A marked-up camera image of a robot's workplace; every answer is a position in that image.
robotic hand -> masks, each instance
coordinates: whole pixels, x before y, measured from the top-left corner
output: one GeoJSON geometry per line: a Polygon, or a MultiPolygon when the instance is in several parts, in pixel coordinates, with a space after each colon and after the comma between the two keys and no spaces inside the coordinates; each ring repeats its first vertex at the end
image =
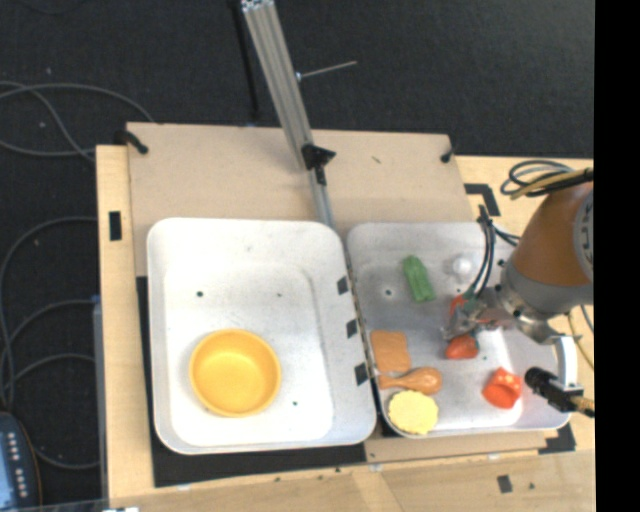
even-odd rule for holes
{"type": "MultiPolygon", "coordinates": [[[[591,172],[590,180],[548,193],[502,266],[499,285],[481,286],[478,291],[474,283],[454,299],[445,330],[448,340],[500,327],[515,327],[541,344],[567,338],[548,321],[575,306],[593,304],[593,169],[587,171],[591,172]]],[[[489,248],[496,228],[486,212],[481,212],[479,221],[489,248]]],[[[490,268],[492,251],[487,253],[485,263],[489,260],[490,268]]],[[[540,368],[531,368],[525,382],[562,412],[595,416],[595,404],[582,397],[580,386],[568,388],[540,368]]]]}

white tray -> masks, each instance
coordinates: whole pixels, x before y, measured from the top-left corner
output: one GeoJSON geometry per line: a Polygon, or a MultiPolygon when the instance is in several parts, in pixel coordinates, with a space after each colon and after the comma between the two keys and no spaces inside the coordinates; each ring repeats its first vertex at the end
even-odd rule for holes
{"type": "Polygon", "coordinates": [[[165,219],[147,240],[156,431],[184,454],[356,444],[376,422],[338,236],[316,222],[165,219]],[[225,328],[276,351],[282,385],[265,411],[207,411],[188,378],[193,348],[225,328]]]}
{"type": "MultiPolygon", "coordinates": [[[[347,239],[354,288],[372,357],[371,331],[402,331],[407,336],[413,367],[432,366],[443,375],[443,387],[433,396],[440,409],[439,421],[428,437],[556,429],[569,419],[569,414],[553,409],[527,386],[523,386],[522,398],[508,410],[490,405],[481,394],[489,376],[499,366],[522,377],[532,366],[556,375],[562,373],[564,367],[559,369],[556,351],[551,346],[538,345],[518,330],[500,329],[480,335],[480,354],[475,359],[444,357],[447,342],[441,329],[448,321],[449,304],[473,281],[484,254],[484,244],[482,230],[473,222],[362,224],[356,226],[347,239]],[[415,303],[412,300],[402,271],[402,260],[411,254],[420,258],[427,268],[437,295],[434,301],[415,303]],[[465,274],[454,271],[454,261],[459,258],[468,262],[465,274]]],[[[495,262],[506,261],[511,252],[509,245],[498,241],[495,262]]],[[[495,263],[489,286],[499,282],[500,270],[495,263]]],[[[571,358],[571,354],[561,355],[571,358]]],[[[385,420],[405,437],[425,437],[401,432],[390,422],[388,402],[399,390],[377,390],[385,420]]]]}

wooden table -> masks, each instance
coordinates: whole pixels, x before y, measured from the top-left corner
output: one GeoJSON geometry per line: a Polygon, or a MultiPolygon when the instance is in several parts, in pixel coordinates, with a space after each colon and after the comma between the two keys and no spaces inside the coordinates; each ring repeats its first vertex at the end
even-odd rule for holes
{"type": "MultiPolygon", "coordinates": [[[[397,141],[398,135],[390,136],[397,141]]],[[[379,139],[384,143],[384,136],[379,139]]],[[[108,489],[112,506],[145,510],[421,510],[430,503],[446,510],[592,510],[595,508],[594,421],[574,415],[575,452],[538,455],[539,440],[490,435],[480,440],[433,443],[428,454],[401,455],[384,464],[250,475],[179,487],[155,488],[140,345],[132,233],[131,176],[128,149],[101,146],[97,151],[101,299],[106,403],[108,489]],[[109,213],[120,212],[122,236],[110,243],[109,213]],[[506,480],[512,491],[501,489],[506,480]]],[[[520,233],[540,200],[517,202],[500,197],[508,169],[522,158],[456,157],[465,184],[488,185],[502,216],[500,224],[520,233]]],[[[573,166],[591,164],[566,161],[573,166]]],[[[481,196],[469,195],[471,211],[481,196]]],[[[566,320],[556,322],[567,330],[566,320]]],[[[575,323],[593,357],[593,337],[583,318],[575,323]]],[[[593,396],[593,371],[581,358],[579,381],[593,396]]],[[[379,438],[368,442],[384,450],[379,438]]]]}

yellow bowl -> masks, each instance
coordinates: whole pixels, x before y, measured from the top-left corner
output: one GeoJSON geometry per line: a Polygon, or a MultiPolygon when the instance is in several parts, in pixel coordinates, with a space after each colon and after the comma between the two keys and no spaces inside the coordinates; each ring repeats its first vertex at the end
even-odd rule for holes
{"type": "Polygon", "coordinates": [[[266,341],[242,329],[225,329],[195,348],[189,378],[209,410],[237,418],[266,409],[278,394],[282,374],[266,341]]]}

black floor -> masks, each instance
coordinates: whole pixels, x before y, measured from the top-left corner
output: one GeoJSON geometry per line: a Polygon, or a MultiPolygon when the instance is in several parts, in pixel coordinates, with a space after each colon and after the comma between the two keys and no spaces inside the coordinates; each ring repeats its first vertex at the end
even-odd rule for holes
{"type": "MultiPolygon", "coordinates": [[[[447,133],[460,154],[593,158],[595,0],[353,2],[279,0],[313,128],[447,133]]],[[[277,125],[253,50],[261,115],[277,125]]],[[[80,83],[141,104],[156,121],[252,121],[226,1],[0,0],[0,140],[67,151],[28,85],[80,83]],[[66,10],[53,15],[42,10],[66,10]]],[[[111,143],[143,115],[113,97],[42,90],[81,147],[111,143]]],[[[78,156],[0,147],[0,258],[29,229],[96,213],[94,168],[78,156]]],[[[0,282],[11,332],[39,308],[99,295],[95,225],[63,223],[25,240],[0,282]]],[[[52,354],[93,352],[90,305],[52,310],[14,343],[16,373],[52,354]]],[[[14,412],[55,460],[98,456],[91,364],[51,363],[20,379],[14,412]]],[[[41,462],[47,503],[98,498],[98,471],[41,462]]]]}

